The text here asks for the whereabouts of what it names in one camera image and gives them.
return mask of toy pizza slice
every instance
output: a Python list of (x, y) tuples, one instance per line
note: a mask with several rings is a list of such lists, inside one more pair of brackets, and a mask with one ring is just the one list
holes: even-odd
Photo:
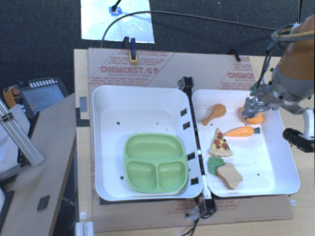
[(213, 156), (220, 157), (233, 155), (233, 152), (230, 150), (227, 141), (219, 128), (216, 129), (216, 135), (211, 144), (209, 153)]

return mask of blue clamp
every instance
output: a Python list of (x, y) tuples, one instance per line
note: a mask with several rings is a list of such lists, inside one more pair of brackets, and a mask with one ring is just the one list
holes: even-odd
[(135, 64), (138, 62), (138, 54), (136, 53), (136, 40), (132, 38), (130, 40), (130, 52), (129, 52), (130, 63)]

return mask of black floor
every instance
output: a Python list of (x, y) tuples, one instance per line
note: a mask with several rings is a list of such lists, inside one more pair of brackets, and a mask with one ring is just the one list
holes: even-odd
[[(180, 12), (279, 28), (295, 23), (298, 0), (149, 0), (151, 10)], [(302, 16), (314, 14), (315, 0), (303, 0)], [(152, 15), (155, 44), (139, 49), (264, 55), (271, 30), (180, 16)], [(74, 92), (73, 50), (99, 47), (81, 39), (80, 0), (0, 0), (0, 89), (19, 80), (59, 77)], [(106, 42), (107, 48), (121, 48)], [(74, 171), (69, 174), (55, 234), (73, 235), (76, 201)]]

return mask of blue tape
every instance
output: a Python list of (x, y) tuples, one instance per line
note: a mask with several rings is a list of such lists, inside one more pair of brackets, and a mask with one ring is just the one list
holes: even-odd
[(123, 10), (120, 7), (117, 7), (115, 12), (112, 11), (112, 7), (108, 7), (108, 8), (109, 8), (109, 13), (112, 16), (119, 16), (119, 15), (122, 15), (122, 13), (123, 13)]

